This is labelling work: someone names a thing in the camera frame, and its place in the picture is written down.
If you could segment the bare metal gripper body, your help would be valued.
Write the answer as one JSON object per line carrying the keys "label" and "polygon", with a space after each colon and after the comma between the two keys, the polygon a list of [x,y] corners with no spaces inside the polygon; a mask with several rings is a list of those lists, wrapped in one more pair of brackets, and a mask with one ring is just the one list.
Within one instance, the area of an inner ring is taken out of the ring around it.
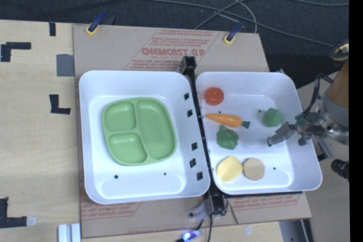
{"label": "bare metal gripper body", "polygon": [[342,145],[349,145],[349,129],[338,124],[328,113],[301,113],[296,116],[296,132],[310,133],[313,137],[331,138]]}

